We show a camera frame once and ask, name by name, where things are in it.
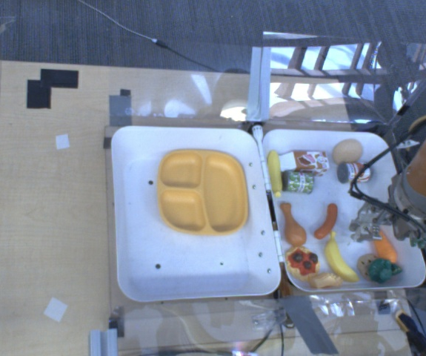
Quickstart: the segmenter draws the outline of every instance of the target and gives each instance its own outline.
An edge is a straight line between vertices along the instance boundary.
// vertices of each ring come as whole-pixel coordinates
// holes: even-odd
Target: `gray carpet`
[[[262,31],[426,43],[426,0],[85,0],[216,70],[249,70]],[[0,0],[0,59],[204,70],[74,0]]]

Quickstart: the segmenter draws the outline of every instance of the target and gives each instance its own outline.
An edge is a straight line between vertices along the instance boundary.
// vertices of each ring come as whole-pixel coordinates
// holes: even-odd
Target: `orange divided plate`
[[[247,219],[244,171],[229,154],[173,151],[160,163],[157,186],[162,219],[177,231],[232,234]]]

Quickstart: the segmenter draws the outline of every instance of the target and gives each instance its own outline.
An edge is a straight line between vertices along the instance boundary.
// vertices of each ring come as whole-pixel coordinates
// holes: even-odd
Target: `toy banana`
[[[341,253],[339,252],[338,243],[334,240],[336,236],[335,231],[331,231],[330,239],[325,246],[325,256],[328,264],[333,269],[333,271],[339,275],[344,281],[348,282],[358,282],[359,276],[355,271],[348,266],[348,264],[343,260]]]
[[[269,169],[272,192],[277,198],[282,195],[282,173],[280,172],[280,159],[276,151],[270,151],[267,156],[267,168]]]

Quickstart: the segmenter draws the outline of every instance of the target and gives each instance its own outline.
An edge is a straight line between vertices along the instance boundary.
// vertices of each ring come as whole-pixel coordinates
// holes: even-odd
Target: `white tray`
[[[161,219],[157,171],[177,149],[222,151],[244,169],[249,216],[224,236],[195,236]],[[236,129],[125,127],[112,140],[117,277],[132,300],[151,302],[271,293],[280,282],[257,144]]]
[[[368,241],[354,242],[348,227],[350,221],[356,218],[357,211],[362,207],[361,200],[352,198],[349,193],[349,184],[341,184],[336,177],[337,165],[333,162],[333,147],[343,139],[354,138],[359,140],[364,148],[363,161],[370,161],[374,156],[387,148],[383,139],[371,133],[335,132],[335,131],[294,131],[274,130],[264,137],[265,155],[275,150],[279,154],[292,150],[326,151],[330,159],[330,170],[322,177],[315,177],[313,192],[309,195],[300,193],[283,192],[280,198],[273,198],[277,216],[277,224],[282,235],[282,248],[284,253],[290,248],[284,240],[284,216],[280,210],[281,202],[292,204],[293,216],[307,231],[305,247],[316,253],[320,261],[320,271],[331,271],[325,259],[325,244],[328,237],[317,240],[313,232],[325,221],[327,205],[338,205],[338,219],[334,226],[336,241],[345,261],[361,277],[357,283],[343,283],[337,291],[365,290],[365,289],[393,289],[410,288],[421,285],[425,280],[426,267],[422,252],[410,246],[408,240],[398,241],[392,233],[392,228],[383,228],[387,237],[397,250],[397,263],[403,272],[393,276],[386,283],[378,284],[365,280],[357,270],[357,259],[366,253],[375,253],[373,244]],[[383,157],[372,167],[373,175],[369,182],[361,183],[359,187],[366,194],[376,197],[384,202],[388,201],[387,188],[391,178],[396,174],[396,169],[390,154]],[[304,291],[319,292],[332,291],[330,289],[313,289],[307,282],[297,280],[289,273],[288,277],[295,286]]]

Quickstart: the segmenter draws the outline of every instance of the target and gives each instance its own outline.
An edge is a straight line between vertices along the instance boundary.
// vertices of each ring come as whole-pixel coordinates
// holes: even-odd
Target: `green vegetable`
[[[377,258],[367,267],[369,278],[377,283],[384,283],[389,280],[393,275],[402,271],[400,266],[392,263],[384,258]]]

